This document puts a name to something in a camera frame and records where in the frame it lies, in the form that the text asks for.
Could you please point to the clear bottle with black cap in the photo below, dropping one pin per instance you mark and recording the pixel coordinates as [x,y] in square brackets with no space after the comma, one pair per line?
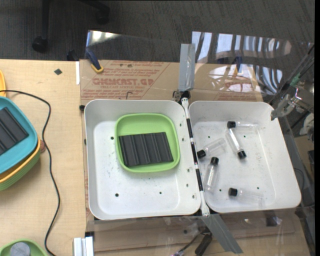
[201,153]
[231,124]
[233,192]
[235,143]
[211,175]

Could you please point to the yellow divided plate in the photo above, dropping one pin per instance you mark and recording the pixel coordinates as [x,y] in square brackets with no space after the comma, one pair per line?
[2,85]

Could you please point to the grey can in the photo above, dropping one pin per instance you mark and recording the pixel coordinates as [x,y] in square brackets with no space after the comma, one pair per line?
[20,250]

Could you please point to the black ribbed panel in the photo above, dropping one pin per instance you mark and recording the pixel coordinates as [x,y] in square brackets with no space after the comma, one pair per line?
[10,130]
[146,149]

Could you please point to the thin black and white rod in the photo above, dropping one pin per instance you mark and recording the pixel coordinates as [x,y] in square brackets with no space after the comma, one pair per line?
[190,132]

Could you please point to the blue divided plate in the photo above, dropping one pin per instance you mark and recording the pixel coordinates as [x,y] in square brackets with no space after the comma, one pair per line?
[27,147]

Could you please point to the green divided plate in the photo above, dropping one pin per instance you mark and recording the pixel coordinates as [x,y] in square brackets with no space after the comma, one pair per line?
[145,122]
[27,178]
[37,248]

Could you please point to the brown cardboard board red print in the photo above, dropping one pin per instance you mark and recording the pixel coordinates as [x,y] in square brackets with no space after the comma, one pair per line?
[160,80]

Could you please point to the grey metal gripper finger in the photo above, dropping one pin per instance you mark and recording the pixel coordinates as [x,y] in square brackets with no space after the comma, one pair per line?
[295,103]
[279,108]

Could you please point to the black office chair base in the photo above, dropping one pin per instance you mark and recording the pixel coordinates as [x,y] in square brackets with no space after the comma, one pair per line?
[45,22]

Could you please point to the white plastic tray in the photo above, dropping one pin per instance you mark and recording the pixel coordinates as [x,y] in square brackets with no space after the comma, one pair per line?
[270,170]
[140,197]

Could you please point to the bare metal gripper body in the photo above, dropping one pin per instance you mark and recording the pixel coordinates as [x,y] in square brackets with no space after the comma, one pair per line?
[305,98]

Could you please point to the orange divided plate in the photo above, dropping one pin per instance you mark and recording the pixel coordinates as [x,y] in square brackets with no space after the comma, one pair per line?
[30,163]

